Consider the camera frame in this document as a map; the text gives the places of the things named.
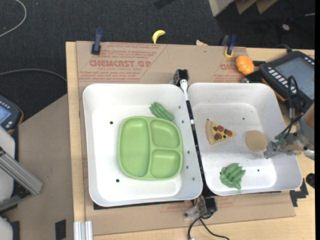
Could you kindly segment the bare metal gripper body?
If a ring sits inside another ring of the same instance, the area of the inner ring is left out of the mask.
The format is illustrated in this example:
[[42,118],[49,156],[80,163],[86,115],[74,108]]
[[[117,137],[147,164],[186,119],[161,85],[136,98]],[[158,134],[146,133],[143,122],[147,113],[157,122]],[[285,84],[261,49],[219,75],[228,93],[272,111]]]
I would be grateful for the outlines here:
[[282,152],[289,155],[303,154],[305,157],[315,160],[315,140],[312,136],[303,133],[280,133],[276,145]]

